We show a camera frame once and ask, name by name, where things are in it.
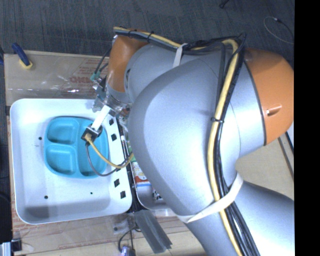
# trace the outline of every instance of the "white strap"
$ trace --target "white strap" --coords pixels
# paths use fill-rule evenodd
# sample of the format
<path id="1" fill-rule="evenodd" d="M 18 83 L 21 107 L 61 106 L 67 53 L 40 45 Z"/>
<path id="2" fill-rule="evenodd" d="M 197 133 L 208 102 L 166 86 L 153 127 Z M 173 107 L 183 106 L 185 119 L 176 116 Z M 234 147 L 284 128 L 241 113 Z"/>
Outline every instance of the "white strap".
<path id="1" fill-rule="evenodd" d="M 177 217 L 184 223 L 190 223 L 207 217 L 213 213 L 221 212 L 229 205 L 231 205 L 231 203 L 236 199 L 243 183 L 244 179 L 240 176 L 239 173 L 237 173 L 229 192 L 224 197 L 220 198 L 218 201 L 213 202 L 195 215 L 177 215 Z"/>
<path id="2" fill-rule="evenodd" d="M 182 47 L 187 45 L 187 43 L 183 43 L 181 44 L 178 49 L 176 49 L 176 53 L 175 53 L 175 57 L 174 57 L 174 61 L 173 61 L 173 66 L 172 68 L 175 68 L 177 66 L 180 65 L 180 61 L 181 61 L 181 58 L 182 58 Z"/>
<path id="3" fill-rule="evenodd" d="M 91 125 L 91 128 L 95 131 L 98 131 L 102 123 L 104 122 L 105 118 L 107 117 L 109 113 L 110 107 L 107 105 L 104 105 L 103 108 L 98 113 L 98 116 L 93 121 L 93 124 Z"/>

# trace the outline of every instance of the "white tray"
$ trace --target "white tray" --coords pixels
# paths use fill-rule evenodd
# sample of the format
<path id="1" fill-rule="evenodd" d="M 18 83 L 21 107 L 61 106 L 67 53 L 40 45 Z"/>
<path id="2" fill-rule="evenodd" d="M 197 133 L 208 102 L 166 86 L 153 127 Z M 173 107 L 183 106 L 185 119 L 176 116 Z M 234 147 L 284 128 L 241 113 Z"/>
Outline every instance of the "white tray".
<path id="1" fill-rule="evenodd" d="M 29 224 L 45 224 L 95 218 L 126 212 L 132 194 L 125 168 L 112 175 L 70 178 L 52 173 L 44 162 L 44 135 L 48 123 L 59 116 L 88 118 L 93 113 L 89 99 L 19 99 L 10 109 L 13 179 L 16 211 Z M 102 126 L 109 143 L 109 159 L 124 161 L 115 118 L 107 116 Z M 104 173 L 113 167 L 107 165 Z"/>

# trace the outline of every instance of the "teal connector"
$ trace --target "teal connector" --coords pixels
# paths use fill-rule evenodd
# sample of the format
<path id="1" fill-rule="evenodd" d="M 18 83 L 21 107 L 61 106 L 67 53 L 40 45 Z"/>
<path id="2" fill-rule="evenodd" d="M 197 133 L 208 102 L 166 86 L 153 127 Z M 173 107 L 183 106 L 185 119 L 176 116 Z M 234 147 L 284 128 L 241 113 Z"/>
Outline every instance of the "teal connector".
<path id="1" fill-rule="evenodd" d="M 90 76 L 90 80 L 94 82 L 100 76 L 100 73 L 100 71 L 98 71 L 97 73 L 93 73 L 92 76 Z"/>

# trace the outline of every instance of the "black connector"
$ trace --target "black connector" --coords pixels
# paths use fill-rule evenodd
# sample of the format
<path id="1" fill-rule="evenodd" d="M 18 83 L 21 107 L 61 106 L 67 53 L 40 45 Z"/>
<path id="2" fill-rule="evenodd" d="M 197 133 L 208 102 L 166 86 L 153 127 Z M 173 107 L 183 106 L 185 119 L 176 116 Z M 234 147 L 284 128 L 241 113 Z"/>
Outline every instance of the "black connector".
<path id="1" fill-rule="evenodd" d="M 87 128 L 85 129 L 84 133 L 81 136 L 81 139 L 84 140 L 85 142 L 87 141 L 85 138 L 85 136 L 87 134 L 91 135 L 91 140 L 92 140 L 92 142 L 94 142 L 95 139 L 98 138 L 103 131 L 102 125 L 99 127 L 98 130 L 91 128 L 91 126 L 92 126 L 92 124 L 88 125 Z"/>

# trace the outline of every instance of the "orange cap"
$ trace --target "orange cap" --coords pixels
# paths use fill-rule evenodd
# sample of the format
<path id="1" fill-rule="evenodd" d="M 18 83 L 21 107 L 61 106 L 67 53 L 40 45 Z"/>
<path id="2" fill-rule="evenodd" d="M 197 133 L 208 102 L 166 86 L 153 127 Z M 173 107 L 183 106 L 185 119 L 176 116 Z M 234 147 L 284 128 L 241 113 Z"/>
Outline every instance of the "orange cap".
<path id="1" fill-rule="evenodd" d="M 128 36 L 117 36 L 110 52 L 106 80 L 112 89 L 125 92 L 124 77 L 127 64 L 134 53 L 146 44 L 148 43 Z"/>
<path id="2" fill-rule="evenodd" d="M 244 60 L 259 96 L 269 144 L 284 134 L 294 121 L 294 71 L 279 54 L 246 49 Z"/>

